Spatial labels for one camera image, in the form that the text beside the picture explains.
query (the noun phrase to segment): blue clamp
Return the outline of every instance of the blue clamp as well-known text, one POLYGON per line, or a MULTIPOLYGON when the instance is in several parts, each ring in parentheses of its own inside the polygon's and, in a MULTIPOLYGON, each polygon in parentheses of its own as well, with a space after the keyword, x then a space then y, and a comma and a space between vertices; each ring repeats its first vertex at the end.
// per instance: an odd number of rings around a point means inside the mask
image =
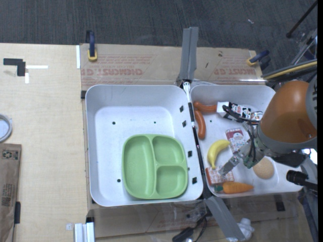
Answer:
POLYGON ((93 62, 97 60, 97 52, 95 49, 94 43, 94 32, 91 30, 86 31, 85 42, 90 43, 90 48, 87 51, 87 56, 89 61, 93 62))
POLYGON ((269 54, 269 50, 265 50, 259 54, 257 54, 255 57, 250 57, 247 59, 247 64, 252 67, 255 64, 257 64, 257 61, 260 61, 261 59, 263 59, 266 55, 269 54))

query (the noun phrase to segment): metal bracket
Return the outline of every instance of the metal bracket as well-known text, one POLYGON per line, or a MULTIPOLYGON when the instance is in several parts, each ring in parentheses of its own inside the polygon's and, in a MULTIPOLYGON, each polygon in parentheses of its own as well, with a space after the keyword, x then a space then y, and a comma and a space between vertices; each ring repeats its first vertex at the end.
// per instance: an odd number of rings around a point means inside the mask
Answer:
POLYGON ((181 69, 176 80, 178 86, 184 81, 191 82, 196 70, 196 49, 198 41, 198 27, 183 30, 181 69))
POLYGON ((214 219, 217 221, 220 229, 230 241, 245 241, 246 237, 242 233, 231 212, 220 197, 212 196, 205 200, 214 219))
POLYGON ((17 66, 17 75, 25 76, 26 62, 23 62, 22 59, 4 58, 4 66, 17 66))
POLYGON ((95 242, 94 222, 74 224, 74 242, 95 242))

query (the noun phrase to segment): snack package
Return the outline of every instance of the snack package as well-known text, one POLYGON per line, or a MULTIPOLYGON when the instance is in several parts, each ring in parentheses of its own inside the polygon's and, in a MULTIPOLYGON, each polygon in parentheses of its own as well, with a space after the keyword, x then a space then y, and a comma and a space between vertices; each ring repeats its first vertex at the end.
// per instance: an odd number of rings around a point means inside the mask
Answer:
POLYGON ((229 171, 224 177, 220 175, 219 170, 222 166, 216 166, 215 169, 212 167, 207 167, 205 169, 206 177, 208 184, 210 186, 218 186, 222 185, 224 182, 234 181, 234 176, 232 171, 229 171))
POLYGON ((233 153, 247 142, 241 128, 226 130, 226 136, 228 141, 231 142, 230 147, 233 153))

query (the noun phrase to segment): cardboard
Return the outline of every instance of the cardboard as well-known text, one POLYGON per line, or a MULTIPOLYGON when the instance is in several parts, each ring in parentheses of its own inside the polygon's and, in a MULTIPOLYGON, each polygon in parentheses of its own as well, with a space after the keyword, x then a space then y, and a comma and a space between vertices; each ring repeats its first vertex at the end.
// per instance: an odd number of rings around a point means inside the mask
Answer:
POLYGON ((0 144, 0 242, 12 242, 21 145, 0 144))
MULTIPOLYGON (((89 44, 80 45, 82 90, 96 84, 175 84, 181 68, 181 47, 96 44, 97 61, 89 61, 89 44)), ((246 60, 255 51, 198 47, 196 81, 216 84, 263 84, 259 64, 246 60)))

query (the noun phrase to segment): bread roll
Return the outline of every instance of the bread roll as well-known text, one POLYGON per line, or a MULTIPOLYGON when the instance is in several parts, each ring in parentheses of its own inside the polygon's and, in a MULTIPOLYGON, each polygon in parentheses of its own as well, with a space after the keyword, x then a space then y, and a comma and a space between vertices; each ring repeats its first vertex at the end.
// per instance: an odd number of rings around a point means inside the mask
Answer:
POLYGON ((274 175, 274 165, 266 157, 262 158, 258 164, 252 167, 255 174, 262 179, 269 179, 274 175))

